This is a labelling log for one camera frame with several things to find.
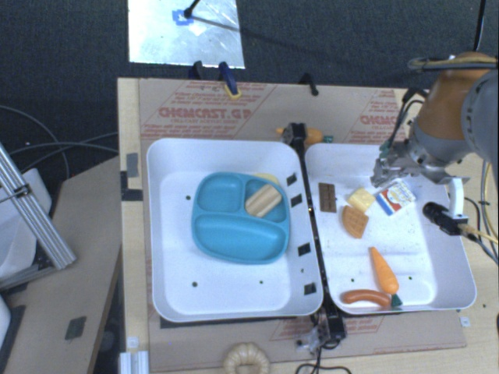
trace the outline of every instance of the silver sheet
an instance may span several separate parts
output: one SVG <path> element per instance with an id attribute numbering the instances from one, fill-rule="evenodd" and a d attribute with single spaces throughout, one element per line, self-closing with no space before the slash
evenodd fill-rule
<path id="1" fill-rule="evenodd" d="M 201 0 L 187 20 L 193 1 L 129 0 L 129 60 L 244 69 L 235 0 Z"/>

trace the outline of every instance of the dark floor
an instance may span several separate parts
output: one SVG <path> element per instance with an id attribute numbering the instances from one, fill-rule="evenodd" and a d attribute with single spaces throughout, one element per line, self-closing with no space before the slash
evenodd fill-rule
<path id="1" fill-rule="evenodd" d="M 472 49 L 480 0 L 236 0 L 246 69 L 238 80 L 429 87 L 415 57 Z M 487 0 L 480 50 L 497 55 L 499 0 Z M 116 132 L 116 79 L 185 78 L 185 67 L 128 61 L 127 0 L 0 0 L 0 104 L 43 122 L 60 141 Z M 208 75 L 215 77 L 213 71 Z M 0 142 L 9 152 L 48 143 L 26 117 L 0 109 Z M 117 137 L 100 141 L 117 147 Z M 24 168 L 51 149 L 16 153 Z M 70 174 L 113 153 L 68 151 Z M 65 178 L 60 155 L 40 163 L 52 194 Z"/>

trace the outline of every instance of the toy carrot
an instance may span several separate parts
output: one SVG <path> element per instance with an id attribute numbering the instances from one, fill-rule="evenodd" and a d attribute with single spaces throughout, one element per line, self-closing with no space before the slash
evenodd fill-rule
<path id="1" fill-rule="evenodd" d="M 393 271 L 389 267 L 384 257 L 379 253 L 376 247 L 370 247 L 371 258 L 373 259 L 374 270 L 376 271 L 377 281 L 381 289 L 391 295 L 391 306 L 400 306 L 402 301 L 397 296 L 398 281 Z"/>

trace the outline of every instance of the blue divided plate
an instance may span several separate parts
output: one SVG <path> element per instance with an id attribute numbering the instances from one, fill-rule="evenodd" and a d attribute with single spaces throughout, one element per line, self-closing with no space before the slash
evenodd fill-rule
<path id="1" fill-rule="evenodd" d="M 245 201 L 266 184 L 282 195 L 264 217 L 249 215 Z M 289 208 L 281 187 L 265 178 L 219 172 L 203 179 L 194 199 L 194 242 L 208 255 L 237 263 L 263 264 L 288 247 Z"/>

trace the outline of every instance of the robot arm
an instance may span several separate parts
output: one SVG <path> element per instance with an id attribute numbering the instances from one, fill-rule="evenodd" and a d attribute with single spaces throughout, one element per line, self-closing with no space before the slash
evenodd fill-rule
<path id="1" fill-rule="evenodd" d="M 419 174 L 450 184 L 455 178 L 445 168 L 470 152 L 492 164 L 497 185 L 497 70 L 444 70 L 413 121 L 409 138 L 389 147 L 376 160 L 371 177 L 376 187 Z"/>

